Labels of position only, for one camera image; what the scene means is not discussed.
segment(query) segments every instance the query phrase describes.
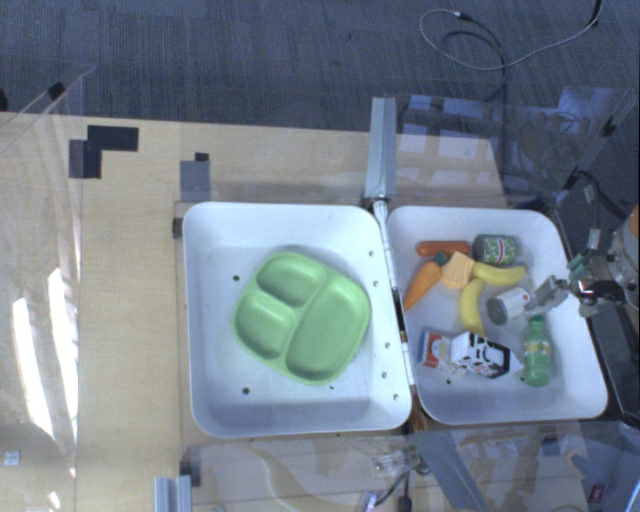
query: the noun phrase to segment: yellow banana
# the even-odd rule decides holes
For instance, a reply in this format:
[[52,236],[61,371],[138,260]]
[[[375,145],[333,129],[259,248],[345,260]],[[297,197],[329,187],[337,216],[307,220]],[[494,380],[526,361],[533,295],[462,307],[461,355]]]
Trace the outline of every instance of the yellow banana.
[[465,329],[484,337],[484,326],[478,311],[478,297],[484,288],[482,279],[473,279],[460,293],[460,319]]
[[524,276],[526,268],[523,266],[510,268],[497,268],[486,263],[475,263],[471,273],[474,277],[482,279],[487,284],[494,286],[511,286],[516,284]]

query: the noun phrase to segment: green divided plate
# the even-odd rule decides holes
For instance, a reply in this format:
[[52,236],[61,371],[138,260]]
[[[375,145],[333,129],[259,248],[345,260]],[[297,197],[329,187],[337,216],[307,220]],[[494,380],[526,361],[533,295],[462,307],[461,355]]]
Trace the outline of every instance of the green divided plate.
[[233,312],[236,340],[264,364],[305,384],[325,384],[347,367],[371,305],[351,279],[294,252],[270,257]]

